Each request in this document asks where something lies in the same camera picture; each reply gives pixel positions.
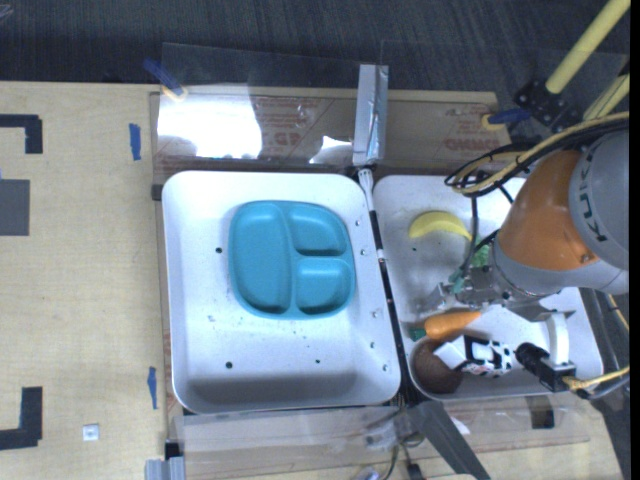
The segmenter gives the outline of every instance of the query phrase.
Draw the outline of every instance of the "brown round object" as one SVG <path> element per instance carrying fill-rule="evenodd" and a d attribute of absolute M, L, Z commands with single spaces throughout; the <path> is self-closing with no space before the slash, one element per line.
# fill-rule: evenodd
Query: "brown round object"
<path fill-rule="evenodd" d="M 450 369 L 433 353 L 440 345 L 439 341 L 420 341 L 411 355 L 412 368 L 419 387 L 428 393 L 445 395 L 458 389 L 464 373 Z"/>

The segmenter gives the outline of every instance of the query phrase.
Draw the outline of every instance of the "yellow pole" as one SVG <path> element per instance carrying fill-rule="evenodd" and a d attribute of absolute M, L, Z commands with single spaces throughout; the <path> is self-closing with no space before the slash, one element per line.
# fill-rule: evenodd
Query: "yellow pole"
<path fill-rule="evenodd" d="M 609 0 L 545 84 L 560 94 L 631 6 L 631 0 Z"/>
<path fill-rule="evenodd" d="M 585 121 L 596 117 L 606 116 L 615 106 L 629 94 L 631 73 L 617 77 L 613 83 L 594 101 L 585 111 L 582 118 Z"/>

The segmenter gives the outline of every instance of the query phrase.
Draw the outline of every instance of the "wooden table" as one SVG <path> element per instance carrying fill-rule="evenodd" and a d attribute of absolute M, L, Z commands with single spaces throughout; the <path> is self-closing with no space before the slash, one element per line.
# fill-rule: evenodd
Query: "wooden table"
<path fill-rule="evenodd" d="M 18 427 L 23 387 L 43 388 L 42 439 L 37 447 L 0 451 L 2 480 L 143 478 L 145 461 L 163 456 L 164 358 L 150 197 L 149 95 L 157 89 L 0 83 L 0 113 L 37 114 L 44 127 L 43 154 L 29 155 L 23 130 L 0 128 L 3 179 L 31 183 L 29 236 L 0 237 L 0 429 Z M 138 161 L 130 124 L 141 129 Z M 486 451 L 481 462 L 494 478 L 621 478 L 600 414 L 580 404 L 588 441 Z M 83 440 L 89 424 L 99 425 L 98 440 Z M 421 464 L 430 478 L 452 473 L 440 458 Z M 400 469 L 391 478 L 403 478 Z M 272 478 L 342 479 L 353 471 Z"/>

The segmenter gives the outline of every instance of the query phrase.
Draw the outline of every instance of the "dark background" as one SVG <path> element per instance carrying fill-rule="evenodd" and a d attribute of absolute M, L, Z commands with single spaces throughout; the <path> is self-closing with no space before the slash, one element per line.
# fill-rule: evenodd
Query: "dark background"
<path fill-rule="evenodd" d="M 607 1 L 0 0 L 14 11 L 0 21 L 0 79 L 155 82 L 143 60 L 160 60 L 164 43 L 178 43 L 382 62 L 390 66 L 391 88 L 490 90 L 508 108 L 517 89 L 552 73 Z M 627 13 L 567 87 L 571 103 L 584 109 L 611 82 L 628 59 L 630 35 Z M 242 79 L 237 57 L 215 57 L 224 62 L 208 64 L 198 81 Z M 330 74 L 326 85 L 352 85 L 337 67 Z M 276 84 L 287 78 L 283 70 L 269 76 Z M 622 302 L 628 314 L 628 296 Z M 610 341 L 626 364 L 628 345 L 610 320 L 601 334 L 608 330 L 605 345 Z M 630 390 L 596 404 L 627 478 L 629 399 Z"/>

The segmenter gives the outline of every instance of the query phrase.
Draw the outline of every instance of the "gray square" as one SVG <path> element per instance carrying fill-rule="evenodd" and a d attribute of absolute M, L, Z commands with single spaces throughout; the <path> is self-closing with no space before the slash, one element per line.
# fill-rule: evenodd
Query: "gray square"
<path fill-rule="evenodd" d="M 29 236 L 29 180 L 0 179 L 0 236 Z"/>

